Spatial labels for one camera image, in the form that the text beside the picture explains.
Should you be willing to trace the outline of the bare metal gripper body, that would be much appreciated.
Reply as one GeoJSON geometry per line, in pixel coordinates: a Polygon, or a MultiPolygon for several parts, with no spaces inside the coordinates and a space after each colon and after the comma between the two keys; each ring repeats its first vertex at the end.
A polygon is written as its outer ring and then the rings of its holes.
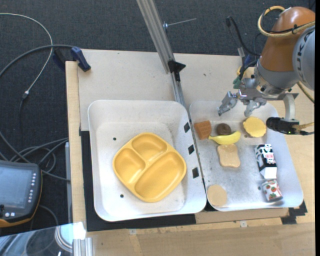
{"type": "Polygon", "coordinates": [[[283,93],[281,87],[268,82],[262,76],[245,77],[241,80],[238,91],[241,99],[256,100],[276,100],[283,93]]]}

